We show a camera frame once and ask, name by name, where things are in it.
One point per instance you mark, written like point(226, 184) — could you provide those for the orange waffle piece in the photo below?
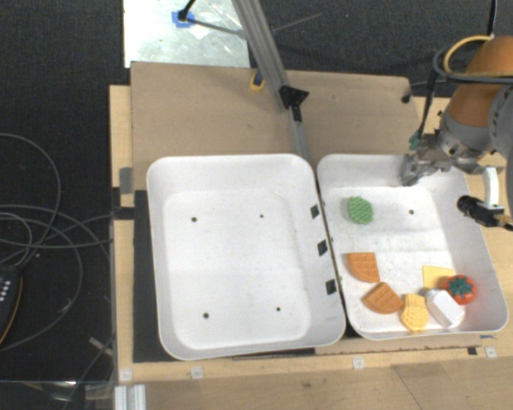
point(363, 266)
point(382, 299)

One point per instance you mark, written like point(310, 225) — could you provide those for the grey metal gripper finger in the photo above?
point(408, 173)
point(428, 168)

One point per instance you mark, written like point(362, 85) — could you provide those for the yellow cheese wedge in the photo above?
point(434, 275)

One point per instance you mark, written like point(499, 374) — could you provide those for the black cylinder on white bracket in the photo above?
point(479, 212)

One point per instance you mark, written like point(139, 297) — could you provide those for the yellow pineapple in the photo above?
point(414, 314)

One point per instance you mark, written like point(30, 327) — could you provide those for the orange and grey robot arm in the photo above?
point(496, 83)

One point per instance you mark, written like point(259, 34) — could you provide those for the white plastic tray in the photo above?
point(235, 263)
point(410, 237)

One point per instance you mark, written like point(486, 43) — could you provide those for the thin black rod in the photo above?
point(330, 237)

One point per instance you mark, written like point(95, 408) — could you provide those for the red tomato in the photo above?
point(461, 289)

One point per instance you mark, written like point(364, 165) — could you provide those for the white bottle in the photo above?
point(444, 310)

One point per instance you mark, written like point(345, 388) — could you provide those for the green grapes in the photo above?
point(360, 210)

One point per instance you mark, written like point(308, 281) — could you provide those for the brown cardboard board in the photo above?
point(205, 118)

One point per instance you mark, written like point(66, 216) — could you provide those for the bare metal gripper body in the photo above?
point(442, 151)

